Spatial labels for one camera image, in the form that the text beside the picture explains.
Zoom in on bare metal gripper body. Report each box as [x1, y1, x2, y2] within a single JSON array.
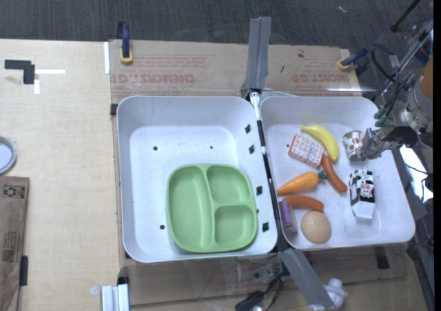
[[374, 101, 433, 149]]

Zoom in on beige bread roll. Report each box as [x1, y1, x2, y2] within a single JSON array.
[[300, 210, 332, 244]]

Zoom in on green divided plate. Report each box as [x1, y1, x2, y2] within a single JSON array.
[[166, 163, 259, 254]]

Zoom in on white round tape roll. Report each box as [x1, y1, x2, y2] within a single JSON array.
[[0, 134, 18, 177]]

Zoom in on orange sausage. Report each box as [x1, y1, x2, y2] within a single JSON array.
[[283, 194, 325, 213], [320, 154, 349, 194]]

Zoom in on orange and white carton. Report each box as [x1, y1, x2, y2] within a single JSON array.
[[287, 134, 326, 169]]

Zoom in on orange carrot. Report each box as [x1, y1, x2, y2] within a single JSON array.
[[276, 170, 329, 197]]

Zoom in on brown cardboard board, red print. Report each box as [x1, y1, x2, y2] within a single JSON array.
[[108, 39, 414, 305]]

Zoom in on brown paper bag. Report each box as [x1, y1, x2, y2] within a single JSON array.
[[0, 175, 30, 311]]

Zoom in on yellow banana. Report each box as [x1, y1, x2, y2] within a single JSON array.
[[300, 124, 340, 163]]

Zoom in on white plastic tray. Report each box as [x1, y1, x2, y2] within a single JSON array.
[[116, 95, 279, 264], [258, 95, 417, 252]]

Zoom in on white crumpled plastic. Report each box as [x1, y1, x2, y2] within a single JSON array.
[[322, 277, 349, 311]]

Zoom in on white can with colourful print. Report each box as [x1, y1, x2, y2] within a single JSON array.
[[342, 130, 365, 162]]

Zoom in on purple packet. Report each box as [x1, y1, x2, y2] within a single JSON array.
[[278, 199, 299, 234]]

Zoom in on black and white milk carton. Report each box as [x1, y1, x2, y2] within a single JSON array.
[[348, 168, 377, 220]]

